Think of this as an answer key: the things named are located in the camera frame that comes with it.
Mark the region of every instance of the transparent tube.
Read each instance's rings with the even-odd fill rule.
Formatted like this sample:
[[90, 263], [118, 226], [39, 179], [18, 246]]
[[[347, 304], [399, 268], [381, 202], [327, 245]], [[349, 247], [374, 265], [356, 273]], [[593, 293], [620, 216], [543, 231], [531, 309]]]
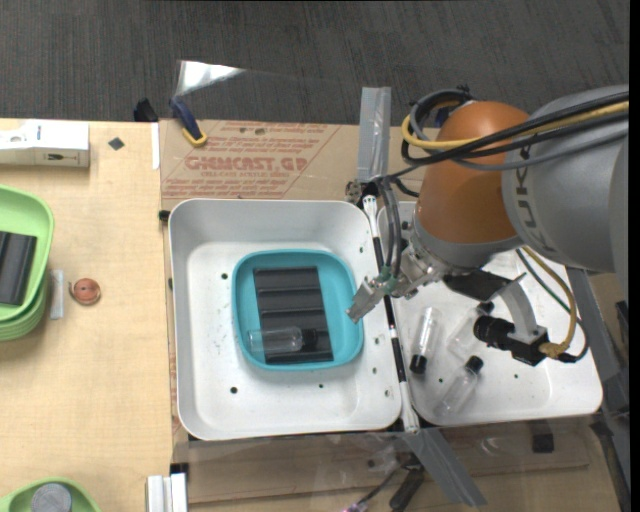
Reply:
[[471, 356], [464, 366], [455, 371], [442, 400], [433, 410], [436, 417], [444, 418], [462, 409], [478, 384], [478, 374], [483, 364], [482, 359]]
[[279, 329], [255, 329], [249, 331], [249, 350], [254, 355], [289, 354], [299, 352], [303, 345], [303, 334], [299, 327]]
[[460, 361], [466, 361], [474, 352], [480, 341], [473, 334], [476, 320], [488, 315], [493, 310], [493, 304], [480, 303], [467, 311], [446, 341], [447, 348]]
[[419, 375], [426, 370], [428, 361], [434, 357], [442, 336], [442, 312], [428, 307], [420, 320], [420, 330], [415, 340], [409, 369]]

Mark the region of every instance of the gray cylinder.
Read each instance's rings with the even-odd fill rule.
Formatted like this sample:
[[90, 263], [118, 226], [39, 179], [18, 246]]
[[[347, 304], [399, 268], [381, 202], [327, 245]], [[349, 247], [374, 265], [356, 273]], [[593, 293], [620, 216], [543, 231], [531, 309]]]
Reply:
[[[628, 91], [613, 86], [560, 98], [535, 112], [540, 117], [585, 101]], [[530, 158], [544, 156], [628, 130], [628, 119], [532, 146]], [[502, 195], [509, 219], [522, 240], [552, 261], [569, 267], [613, 272], [609, 221], [611, 179], [622, 140], [527, 166], [520, 152], [507, 161], [522, 167], [503, 173]]]

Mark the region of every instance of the stack of green bowls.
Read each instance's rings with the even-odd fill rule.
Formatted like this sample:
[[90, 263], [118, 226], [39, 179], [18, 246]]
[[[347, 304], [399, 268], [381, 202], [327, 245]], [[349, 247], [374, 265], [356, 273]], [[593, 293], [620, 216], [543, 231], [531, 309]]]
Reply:
[[0, 231], [36, 238], [22, 304], [0, 303], [0, 341], [25, 336], [40, 323], [47, 304], [47, 263], [53, 238], [53, 214], [39, 197], [0, 185]]

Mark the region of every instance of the red round object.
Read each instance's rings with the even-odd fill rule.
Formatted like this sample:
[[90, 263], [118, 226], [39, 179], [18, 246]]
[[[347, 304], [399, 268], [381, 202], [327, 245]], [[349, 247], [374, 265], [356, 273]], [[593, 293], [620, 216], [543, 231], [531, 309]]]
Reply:
[[73, 285], [71, 295], [76, 301], [85, 306], [95, 304], [100, 300], [100, 285], [93, 279], [84, 277]]

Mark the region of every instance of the green bowl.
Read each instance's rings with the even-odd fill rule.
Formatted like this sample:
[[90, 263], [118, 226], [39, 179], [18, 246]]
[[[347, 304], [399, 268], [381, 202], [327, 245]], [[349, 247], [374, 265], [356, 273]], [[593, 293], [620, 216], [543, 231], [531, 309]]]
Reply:
[[42, 320], [47, 305], [47, 280], [44, 279], [31, 307], [19, 316], [0, 322], [0, 342], [20, 338], [32, 331]]
[[0, 322], [13, 319], [32, 306], [47, 268], [53, 226], [51, 209], [42, 199], [23, 190], [0, 185], [0, 231], [35, 236], [37, 239], [24, 302], [20, 306], [0, 304]]
[[73, 512], [100, 512], [100, 507], [89, 493], [73, 480], [63, 477], [51, 477], [36, 480], [0, 498], [0, 512], [31, 512], [31, 500], [35, 492], [45, 484], [60, 484], [71, 493]]

